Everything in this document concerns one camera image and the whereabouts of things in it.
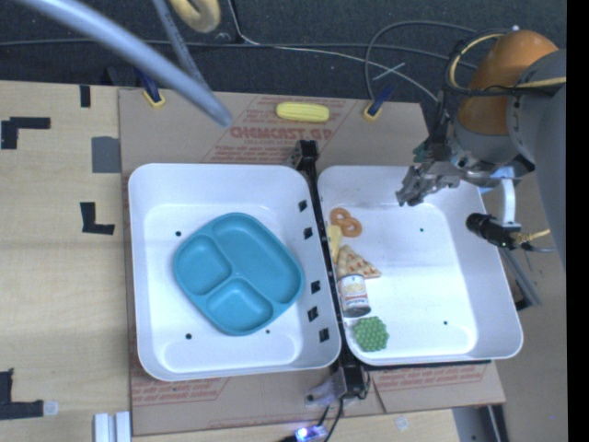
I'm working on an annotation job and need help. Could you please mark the pizza slice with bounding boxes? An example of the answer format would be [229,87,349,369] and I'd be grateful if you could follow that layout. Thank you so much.
[335,245,382,279]

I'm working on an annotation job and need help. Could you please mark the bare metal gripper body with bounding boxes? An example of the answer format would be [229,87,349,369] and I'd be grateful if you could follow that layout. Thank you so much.
[403,159,503,198]

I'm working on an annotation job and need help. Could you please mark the yellow cheese wedge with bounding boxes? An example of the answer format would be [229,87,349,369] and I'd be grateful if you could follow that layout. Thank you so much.
[327,224,344,263]

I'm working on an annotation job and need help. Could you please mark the black cylinder on white bracket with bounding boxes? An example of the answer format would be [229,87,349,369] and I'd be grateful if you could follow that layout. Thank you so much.
[465,177,524,250]

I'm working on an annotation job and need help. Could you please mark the small white and red can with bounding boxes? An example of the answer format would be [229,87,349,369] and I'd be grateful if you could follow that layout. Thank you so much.
[338,273,372,318]

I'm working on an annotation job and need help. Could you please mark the yellow corn cob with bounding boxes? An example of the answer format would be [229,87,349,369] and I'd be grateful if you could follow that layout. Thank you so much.
[275,101,330,123]

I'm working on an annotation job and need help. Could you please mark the blue divided plate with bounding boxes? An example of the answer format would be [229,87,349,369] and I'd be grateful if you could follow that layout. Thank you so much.
[172,212,306,337]

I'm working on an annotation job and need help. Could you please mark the white plastic tray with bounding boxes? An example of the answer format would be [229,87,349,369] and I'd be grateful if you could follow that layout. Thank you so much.
[127,162,342,382]
[317,164,525,366]

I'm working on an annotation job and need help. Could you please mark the orange pretzel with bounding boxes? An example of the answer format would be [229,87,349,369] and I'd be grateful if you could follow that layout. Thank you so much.
[329,207,364,238]

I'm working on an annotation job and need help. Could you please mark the green grapes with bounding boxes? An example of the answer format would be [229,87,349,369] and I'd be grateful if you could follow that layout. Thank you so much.
[352,316,390,353]

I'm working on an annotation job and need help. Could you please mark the brown cardboard board, red print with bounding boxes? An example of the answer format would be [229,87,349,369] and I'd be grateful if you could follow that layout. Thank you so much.
[117,87,507,436]

